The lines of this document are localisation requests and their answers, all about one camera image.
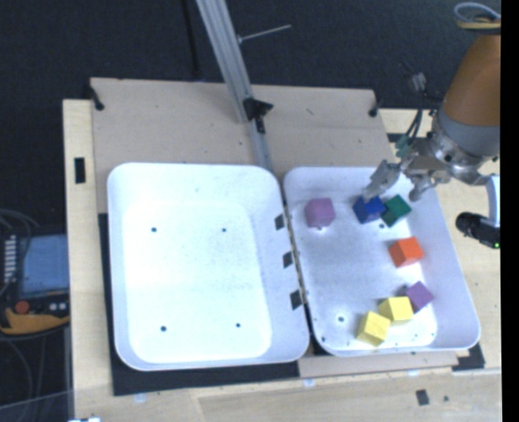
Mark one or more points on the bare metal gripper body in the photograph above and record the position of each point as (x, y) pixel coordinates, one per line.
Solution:
(451, 162)

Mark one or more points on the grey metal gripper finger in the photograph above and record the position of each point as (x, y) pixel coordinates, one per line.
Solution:
(420, 187)
(380, 178)

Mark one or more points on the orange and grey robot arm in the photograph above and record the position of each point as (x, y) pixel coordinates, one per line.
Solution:
(475, 86)

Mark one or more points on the green cube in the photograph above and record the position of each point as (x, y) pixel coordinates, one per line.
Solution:
(396, 209)

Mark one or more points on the blue cube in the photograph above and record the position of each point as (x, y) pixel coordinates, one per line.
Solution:
(368, 209)

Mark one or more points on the orange cube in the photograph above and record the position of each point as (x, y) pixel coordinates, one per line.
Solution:
(405, 252)

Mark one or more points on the pink cube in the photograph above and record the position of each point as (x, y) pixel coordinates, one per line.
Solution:
(319, 212)

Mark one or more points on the white plastic tray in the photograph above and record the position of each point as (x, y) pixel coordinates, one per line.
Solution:
(198, 271)
(356, 271)

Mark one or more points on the purple cube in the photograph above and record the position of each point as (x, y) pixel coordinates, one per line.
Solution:
(419, 296)

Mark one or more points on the yellow cube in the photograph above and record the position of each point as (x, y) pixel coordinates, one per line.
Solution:
(397, 309)
(373, 328)

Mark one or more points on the brown cardboard board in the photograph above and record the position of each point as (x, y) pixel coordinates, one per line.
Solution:
(176, 125)

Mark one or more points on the black cylinder on white bracket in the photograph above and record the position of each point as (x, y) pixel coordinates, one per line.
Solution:
(479, 227)

